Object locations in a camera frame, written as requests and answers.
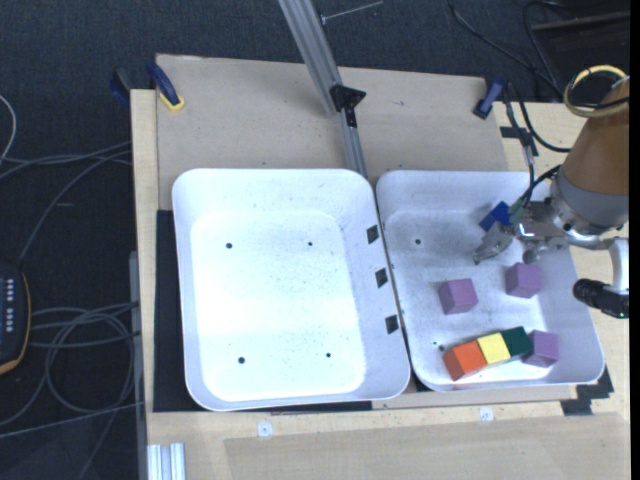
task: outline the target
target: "white tray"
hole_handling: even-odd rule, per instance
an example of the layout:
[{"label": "white tray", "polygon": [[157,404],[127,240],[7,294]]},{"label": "white tray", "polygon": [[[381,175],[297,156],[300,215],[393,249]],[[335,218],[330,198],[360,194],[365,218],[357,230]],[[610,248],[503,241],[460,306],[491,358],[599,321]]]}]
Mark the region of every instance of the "white tray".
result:
[{"label": "white tray", "polygon": [[176,180],[173,210],[197,403],[229,411],[404,390],[409,359],[402,332],[389,332],[397,305],[364,178],[195,169]]},{"label": "white tray", "polygon": [[[504,271],[522,261],[514,240],[495,258],[473,263],[484,231],[479,222],[500,201],[511,204],[528,186],[518,172],[393,171],[376,187],[398,301],[413,369],[437,391],[580,384],[597,380],[604,358],[589,308],[572,295],[577,274],[568,249],[541,254],[542,290],[532,299],[505,293]],[[547,193],[544,184],[534,199]],[[441,283],[472,279],[479,303],[467,313],[445,315]],[[487,333],[524,326],[557,333],[560,360],[550,368],[514,361],[453,382],[443,349]]]}]

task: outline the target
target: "green block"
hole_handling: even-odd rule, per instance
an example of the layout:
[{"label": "green block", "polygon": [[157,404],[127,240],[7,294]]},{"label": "green block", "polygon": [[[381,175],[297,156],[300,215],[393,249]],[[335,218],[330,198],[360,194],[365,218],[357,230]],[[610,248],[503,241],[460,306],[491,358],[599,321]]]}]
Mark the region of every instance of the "green block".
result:
[{"label": "green block", "polygon": [[514,327],[513,329],[502,331],[502,338],[507,344],[512,358],[533,352],[533,344],[524,327]]}]

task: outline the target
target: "block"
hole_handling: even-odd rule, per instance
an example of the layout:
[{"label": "block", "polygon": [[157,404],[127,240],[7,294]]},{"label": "block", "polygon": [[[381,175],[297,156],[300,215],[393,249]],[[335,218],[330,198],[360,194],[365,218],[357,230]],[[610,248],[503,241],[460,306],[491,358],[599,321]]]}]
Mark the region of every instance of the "block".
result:
[{"label": "block", "polygon": [[511,359],[516,359],[533,352],[533,344],[524,327],[507,329],[506,331],[502,331],[501,334],[507,345]]},{"label": "block", "polygon": [[489,231],[494,222],[499,222],[505,226],[509,225],[509,205],[504,201],[500,201],[493,210],[491,210],[479,224],[482,229]]},{"label": "block", "polygon": [[536,330],[531,332],[529,338],[531,339],[533,351],[522,359],[523,363],[548,368],[560,359],[557,334]]},{"label": "block", "polygon": [[487,365],[500,364],[511,359],[511,354],[509,354],[509,349],[501,333],[487,334],[476,341]]},{"label": "block", "polygon": [[464,313],[478,303],[478,295],[471,279],[454,279],[438,288],[442,310],[446,315]]},{"label": "block", "polygon": [[456,345],[449,349],[442,357],[449,370],[451,379],[456,381],[487,366],[487,361],[476,340]]},{"label": "block", "polygon": [[530,299],[542,289],[540,267],[516,263],[505,272],[505,286],[509,295]]}]

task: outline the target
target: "white cable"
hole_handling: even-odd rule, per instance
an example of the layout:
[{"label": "white cable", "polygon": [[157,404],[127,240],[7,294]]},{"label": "white cable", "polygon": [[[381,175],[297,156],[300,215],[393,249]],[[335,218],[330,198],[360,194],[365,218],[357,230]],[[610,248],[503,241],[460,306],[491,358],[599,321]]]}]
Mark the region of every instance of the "white cable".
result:
[{"label": "white cable", "polygon": [[9,113],[11,114],[11,135],[9,136],[9,142],[7,142],[7,146],[4,148],[4,151],[2,152],[2,155],[0,155],[0,165],[2,165],[2,159],[7,156],[7,154],[9,154],[9,150],[11,149],[11,146],[13,146],[13,142],[16,139],[16,130],[18,128],[18,118],[16,117],[16,113],[13,110],[13,107],[11,106],[11,103],[9,103],[7,101],[7,99],[0,94],[0,101],[2,101],[2,103],[4,103],[7,108],[9,109]]}]

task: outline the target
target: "black floor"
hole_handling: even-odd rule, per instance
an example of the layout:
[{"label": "black floor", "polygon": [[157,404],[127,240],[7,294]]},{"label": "black floor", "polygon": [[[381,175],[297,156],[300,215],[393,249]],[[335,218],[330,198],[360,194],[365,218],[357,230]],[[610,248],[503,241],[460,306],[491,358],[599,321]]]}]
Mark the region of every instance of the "black floor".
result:
[{"label": "black floor", "polygon": [[[591,65],[630,71],[630,22],[619,14],[629,11],[630,0],[314,0],[325,16],[378,1],[383,4],[328,21],[339,65],[472,75],[487,82],[500,75],[526,101],[557,101],[571,77]],[[592,19],[611,13],[618,14]],[[566,20],[573,25],[540,27]],[[109,80],[123,68],[135,87],[149,87],[145,64],[155,53],[300,61],[276,0],[0,0],[0,94],[17,116],[9,156],[89,153],[129,141],[128,110],[112,96]],[[10,133],[11,117],[0,103],[0,154]],[[20,263],[36,312],[130,300],[129,256],[136,249],[131,168],[98,161],[13,173],[18,164],[0,165],[0,256]],[[34,319],[52,323],[71,315]],[[129,313],[117,318],[129,325]],[[77,328],[68,341],[117,336],[109,321]],[[55,333],[34,330],[32,340],[50,342]],[[61,351],[49,368],[54,388],[87,410],[120,402],[126,343]],[[45,378],[46,354],[29,347],[23,363],[0,377],[0,424]],[[122,403],[133,402],[128,395]],[[122,414],[112,421],[96,469],[86,478],[135,478],[134,425]],[[28,411],[0,426],[0,436],[79,416],[86,414],[61,404],[45,386]],[[110,419],[97,418],[92,435],[99,438]],[[109,457],[116,456],[120,469],[109,473]],[[14,466],[0,453],[0,477]]]}]

